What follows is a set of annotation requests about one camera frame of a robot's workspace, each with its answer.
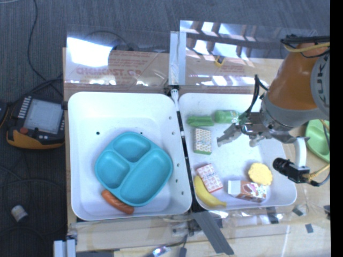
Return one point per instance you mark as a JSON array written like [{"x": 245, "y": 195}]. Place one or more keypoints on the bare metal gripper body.
[{"x": 256, "y": 126}]

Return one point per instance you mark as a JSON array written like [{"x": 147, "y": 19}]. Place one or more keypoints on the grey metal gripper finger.
[
  {"x": 230, "y": 137},
  {"x": 254, "y": 143}
]

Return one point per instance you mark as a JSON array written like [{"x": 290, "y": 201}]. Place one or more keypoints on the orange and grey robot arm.
[{"x": 292, "y": 87}]

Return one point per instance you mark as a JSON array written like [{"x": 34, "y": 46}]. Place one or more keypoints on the white plastic tray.
[
  {"x": 235, "y": 154},
  {"x": 120, "y": 111}
]

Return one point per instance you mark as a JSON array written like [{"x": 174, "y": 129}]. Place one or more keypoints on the green plastic bottle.
[{"x": 225, "y": 116}]

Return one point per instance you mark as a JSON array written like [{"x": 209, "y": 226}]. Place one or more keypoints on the orange and green patterned carton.
[{"x": 202, "y": 141}]

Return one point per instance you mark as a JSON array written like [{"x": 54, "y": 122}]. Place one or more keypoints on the yellow round biscuit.
[{"x": 260, "y": 174}]

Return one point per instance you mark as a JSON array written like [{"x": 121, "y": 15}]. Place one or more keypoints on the green toy vegetable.
[{"x": 201, "y": 121}]

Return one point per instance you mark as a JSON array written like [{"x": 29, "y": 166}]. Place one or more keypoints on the orange and white carton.
[{"x": 209, "y": 177}]

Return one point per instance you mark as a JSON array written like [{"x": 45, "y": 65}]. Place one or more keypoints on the brown and white carton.
[{"x": 249, "y": 191}]

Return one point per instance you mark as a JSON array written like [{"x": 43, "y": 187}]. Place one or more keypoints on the yellow banana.
[{"x": 205, "y": 194}]

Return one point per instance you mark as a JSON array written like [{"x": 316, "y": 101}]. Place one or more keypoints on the green divided plate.
[{"x": 317, "y": 140}]

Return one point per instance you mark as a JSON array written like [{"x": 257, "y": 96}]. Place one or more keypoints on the blue divided plate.
[{"x": 139, "y": 175}]

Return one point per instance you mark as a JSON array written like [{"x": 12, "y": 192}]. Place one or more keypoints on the brown cardboard board red print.
[{"x": 150, "y": 66}]

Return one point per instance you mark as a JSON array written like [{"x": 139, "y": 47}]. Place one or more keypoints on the orange toy sausage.
[{"x": 118, "y": 203}]

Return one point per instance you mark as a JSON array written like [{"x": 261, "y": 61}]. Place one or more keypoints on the small grey can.
[{"x": 19, "y": 213}]

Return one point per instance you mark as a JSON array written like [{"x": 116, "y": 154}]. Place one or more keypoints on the black cylinder on white bracket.
[{"x": 290, "y": 170}]

